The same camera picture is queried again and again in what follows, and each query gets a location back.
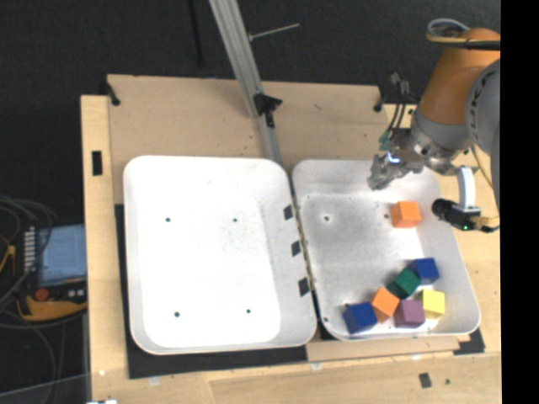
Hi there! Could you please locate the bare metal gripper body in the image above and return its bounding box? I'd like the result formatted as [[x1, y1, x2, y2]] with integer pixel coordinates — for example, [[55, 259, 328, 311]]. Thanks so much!
[[385, 129, 461, 178]]

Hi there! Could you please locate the orange cube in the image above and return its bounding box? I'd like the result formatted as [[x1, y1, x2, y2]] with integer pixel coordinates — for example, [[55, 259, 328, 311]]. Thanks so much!
[[371, 286, 402, 325], [389, 200, 423, 229]]

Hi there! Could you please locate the white plastic tray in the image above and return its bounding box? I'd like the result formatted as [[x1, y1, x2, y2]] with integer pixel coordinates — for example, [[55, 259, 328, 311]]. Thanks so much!
[[291, 158, 483, 342], [122, 154, 318, 356]]

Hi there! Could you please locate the blue cube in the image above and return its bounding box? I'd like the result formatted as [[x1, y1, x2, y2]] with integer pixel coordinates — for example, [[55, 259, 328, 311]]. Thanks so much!
[[407, 257, 440, 286], [341, 301, 378, 335]]

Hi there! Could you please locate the green cube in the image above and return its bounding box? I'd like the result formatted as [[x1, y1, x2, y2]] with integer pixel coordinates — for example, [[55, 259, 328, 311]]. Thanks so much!
[[386, 267, 423, 300]]

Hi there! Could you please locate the yellow cube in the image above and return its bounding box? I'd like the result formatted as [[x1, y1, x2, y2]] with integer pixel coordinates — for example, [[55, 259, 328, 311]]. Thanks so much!
[[414, 288, 446, 321]]

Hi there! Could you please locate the purple cube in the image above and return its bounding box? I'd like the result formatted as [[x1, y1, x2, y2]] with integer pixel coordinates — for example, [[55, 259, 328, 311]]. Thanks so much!
[[392, 299, 427, 329]]

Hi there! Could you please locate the brown cardboard board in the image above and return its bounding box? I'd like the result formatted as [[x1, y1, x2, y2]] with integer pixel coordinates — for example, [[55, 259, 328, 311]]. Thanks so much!
[[105, 73, 464, 364]]

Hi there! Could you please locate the black cylinder on white bracket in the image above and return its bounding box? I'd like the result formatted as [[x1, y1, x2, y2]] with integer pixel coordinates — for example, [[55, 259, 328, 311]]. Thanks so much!
[[430, 165, 483, 232]]

